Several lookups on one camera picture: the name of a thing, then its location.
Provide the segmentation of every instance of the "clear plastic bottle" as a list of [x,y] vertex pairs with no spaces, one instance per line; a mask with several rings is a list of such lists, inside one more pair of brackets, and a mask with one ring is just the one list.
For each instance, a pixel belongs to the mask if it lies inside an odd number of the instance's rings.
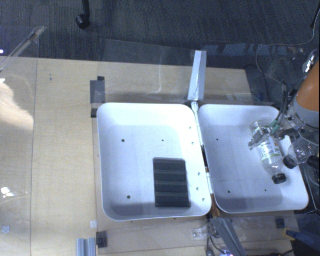
[[293,169],[297,165],[306,163],[314,152],[314,146],[300,137],[289,147],[288,154],[283,159],[283,163],[289,169]]
[[[250,129],[252,134],[255,135],[259,129],[267,128],[271,122],[269,120],[259,120],[254,122]],[[284,183],[287,178],[282,172],[284,167],[283,157],[278,143],[275,139],[269,135],[265,140],[257,147],[264,169],[272,176],[272,180],[275,184]]]

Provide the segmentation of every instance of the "white plastic tray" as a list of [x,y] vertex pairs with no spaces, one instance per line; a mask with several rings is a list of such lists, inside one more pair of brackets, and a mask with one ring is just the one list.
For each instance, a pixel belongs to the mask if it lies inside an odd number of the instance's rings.
[[[250,125],[273,121],[270,106],[204,105],[199,121],[217,205],[230,214],[302,210],[309,202],[299,167],[284,168],[287,181],[274,184],[264,170],[258,150],[249,150]],[[280,142],[288,152],[290,138]]]
[[[198,217],[212,206],[194,113],[179,104],[98,109],[102,205],[115,221]],[[156,207],[154,158],[185,160],[190,208]]]

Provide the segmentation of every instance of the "orange cylinder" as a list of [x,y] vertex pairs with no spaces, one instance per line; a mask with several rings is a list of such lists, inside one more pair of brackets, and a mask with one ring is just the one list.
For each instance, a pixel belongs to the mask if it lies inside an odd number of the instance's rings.
[[296,101],[304,109],[319,112],[319,61],[304,80]]

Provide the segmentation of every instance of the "wooden table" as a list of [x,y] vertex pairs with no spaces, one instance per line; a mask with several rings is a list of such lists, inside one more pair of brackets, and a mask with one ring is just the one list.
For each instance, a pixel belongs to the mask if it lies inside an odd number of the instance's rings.
[[[166,69],[166,74],[173,74],[175,82],[177,74],[189,74],[191,69],[178,66],[162,68]],[[143,88],[150,83],[158,83],[159,66],[38,60],[31,197],[33,256],[74,256],[78,238],[96,236],[99,202],[89,85],[90,80],[97,80],[97,76],[105,76],[114,84],[127,83],[128,90],[134,86]],[[161,79],[168,85],[173,81],[170,75]],[[244,70],[208,68],[206,88],[209,94],[217,96],[250,93]],[[139,241],[147,244],[148,237],[141,237]],[[250,253],[254,255],[271,253],[271,249],[283,253],[291,249],[291,244],[283,238],[267,243],[248,243],[246,247],[252,248]],[[116,255],[204,256],[205,250],[201,245]],[[26,254],[26,251],[15,253]]]

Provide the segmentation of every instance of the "gray floor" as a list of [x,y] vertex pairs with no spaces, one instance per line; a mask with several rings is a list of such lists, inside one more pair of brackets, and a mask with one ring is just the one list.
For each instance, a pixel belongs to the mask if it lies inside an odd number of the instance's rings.
[[[101,39],[202,49],[221,43],[300,44],[319,0],[90,0],[91,26],[78,28],[81,0],[0,1],[0,25],[46,26],[41,58],[101,60]],[[319,47],[319,27],[313,47]]]

